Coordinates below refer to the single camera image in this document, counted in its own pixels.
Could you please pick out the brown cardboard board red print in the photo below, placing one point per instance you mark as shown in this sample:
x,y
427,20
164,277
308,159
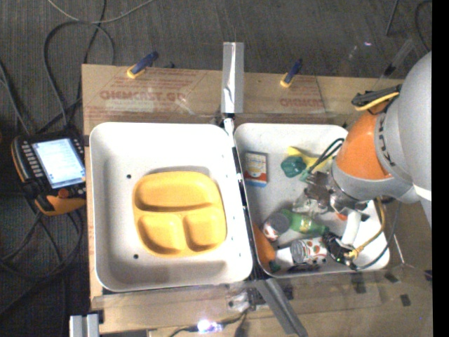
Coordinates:
x,y
147,93

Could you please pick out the red and white can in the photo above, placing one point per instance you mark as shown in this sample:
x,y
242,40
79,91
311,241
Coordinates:
x,y
275,225

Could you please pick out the black cylinder on white bracket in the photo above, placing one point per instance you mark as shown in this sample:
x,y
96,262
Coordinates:
x,y
351,226

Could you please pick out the clear plastic bottle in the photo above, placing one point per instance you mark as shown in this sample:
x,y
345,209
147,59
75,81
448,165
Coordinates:
x,y
306,205

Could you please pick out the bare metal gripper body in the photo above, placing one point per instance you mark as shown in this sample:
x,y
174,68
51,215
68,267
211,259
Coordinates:
x,y
321,186

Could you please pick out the green plastic bottle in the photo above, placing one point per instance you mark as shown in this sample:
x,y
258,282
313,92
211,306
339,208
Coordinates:
x,y
305,224

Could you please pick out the white plastic tray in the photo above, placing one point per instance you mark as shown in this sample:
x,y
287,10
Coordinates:
x,y
112,223
273,198

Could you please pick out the teal green toy vegetable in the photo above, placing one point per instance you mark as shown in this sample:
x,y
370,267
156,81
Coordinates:
x,y
292,166

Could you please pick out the yellow divided plate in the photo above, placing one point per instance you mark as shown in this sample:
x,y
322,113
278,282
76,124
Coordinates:
x,y
179,195

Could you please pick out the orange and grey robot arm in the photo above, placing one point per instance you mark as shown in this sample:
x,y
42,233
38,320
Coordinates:
x,y
403,146

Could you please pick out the white blue red carton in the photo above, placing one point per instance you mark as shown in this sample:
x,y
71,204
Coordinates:
x,y
256,168

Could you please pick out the orange carrot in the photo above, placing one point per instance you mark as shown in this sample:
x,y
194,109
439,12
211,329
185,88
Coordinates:
x,y
264,248

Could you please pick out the white can with red dots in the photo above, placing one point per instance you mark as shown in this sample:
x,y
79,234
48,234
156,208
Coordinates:
x,y
310,250

